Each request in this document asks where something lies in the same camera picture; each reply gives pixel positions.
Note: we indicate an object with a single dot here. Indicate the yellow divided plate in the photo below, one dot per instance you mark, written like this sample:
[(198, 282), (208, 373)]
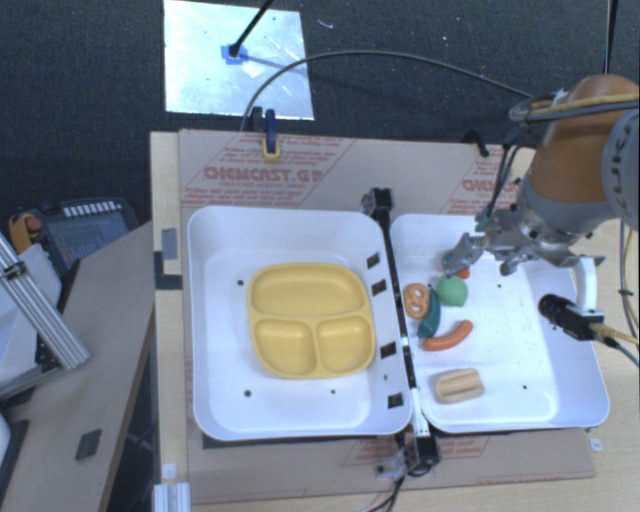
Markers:
[(311, 320)]

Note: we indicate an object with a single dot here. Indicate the tan hot dog bun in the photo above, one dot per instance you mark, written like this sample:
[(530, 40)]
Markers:
[(459, 385)]

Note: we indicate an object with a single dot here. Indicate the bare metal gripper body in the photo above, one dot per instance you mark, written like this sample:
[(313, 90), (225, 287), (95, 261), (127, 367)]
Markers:
[(530, 237)]

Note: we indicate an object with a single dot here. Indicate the black cylinder on white bracket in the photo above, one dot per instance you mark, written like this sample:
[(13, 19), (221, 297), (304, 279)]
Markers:
[(575, 305)]

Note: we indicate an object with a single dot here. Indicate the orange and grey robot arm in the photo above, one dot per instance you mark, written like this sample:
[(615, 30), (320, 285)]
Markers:
[(575, 150)]

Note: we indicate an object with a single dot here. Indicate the white plastic tray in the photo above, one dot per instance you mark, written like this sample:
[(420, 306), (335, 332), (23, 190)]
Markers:
[(520, 370), (225, 400)]

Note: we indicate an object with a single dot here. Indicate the small orange red piece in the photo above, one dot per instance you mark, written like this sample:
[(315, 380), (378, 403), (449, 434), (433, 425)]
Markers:
[(465, 273)]

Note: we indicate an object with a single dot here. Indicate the dark green pepper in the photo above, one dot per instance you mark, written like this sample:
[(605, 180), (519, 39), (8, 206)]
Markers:
[(431, 320)]

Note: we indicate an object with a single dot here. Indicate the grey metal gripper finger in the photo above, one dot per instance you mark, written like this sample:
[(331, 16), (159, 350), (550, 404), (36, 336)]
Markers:
[(512, 261), (462, 255)]

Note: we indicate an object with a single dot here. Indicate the orange sausage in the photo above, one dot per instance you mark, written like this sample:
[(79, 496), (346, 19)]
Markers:
[(447, 337)]

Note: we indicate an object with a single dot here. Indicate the brown pretzel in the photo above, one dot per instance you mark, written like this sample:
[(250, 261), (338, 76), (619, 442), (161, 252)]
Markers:
[(416, 300)]

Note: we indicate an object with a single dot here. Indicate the thin black and white rod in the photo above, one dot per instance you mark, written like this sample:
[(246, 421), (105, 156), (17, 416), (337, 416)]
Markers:
[(397, 310)]

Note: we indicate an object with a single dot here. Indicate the green ball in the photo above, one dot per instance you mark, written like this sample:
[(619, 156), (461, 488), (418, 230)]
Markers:
[(452, 291)]

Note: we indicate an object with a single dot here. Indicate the brown cardboard board red print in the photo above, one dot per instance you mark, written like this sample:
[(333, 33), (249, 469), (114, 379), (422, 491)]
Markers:
[(320, 170)]

